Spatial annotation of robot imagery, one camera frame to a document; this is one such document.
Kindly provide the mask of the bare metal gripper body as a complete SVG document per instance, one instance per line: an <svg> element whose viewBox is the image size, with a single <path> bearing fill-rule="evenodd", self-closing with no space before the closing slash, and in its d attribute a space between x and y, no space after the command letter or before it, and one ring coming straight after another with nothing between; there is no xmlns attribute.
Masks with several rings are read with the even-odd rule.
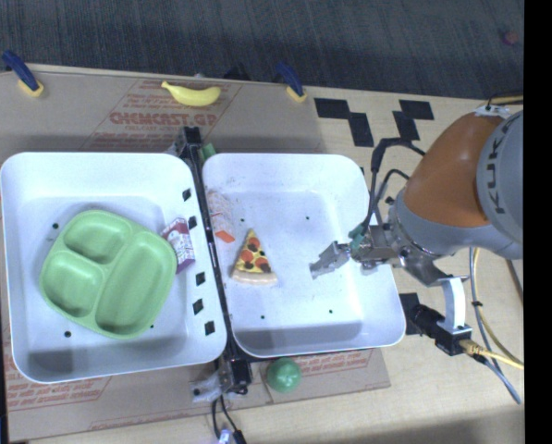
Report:
<svg viewBox="0 0 552 444"><path fill-rule="evenodd" d="M359 224L349 237L351 258L364 268L382 263L402 267L427 287L451 278L435 265L440 255L419 246L399 224L385 223L367 228Z"/></svg>

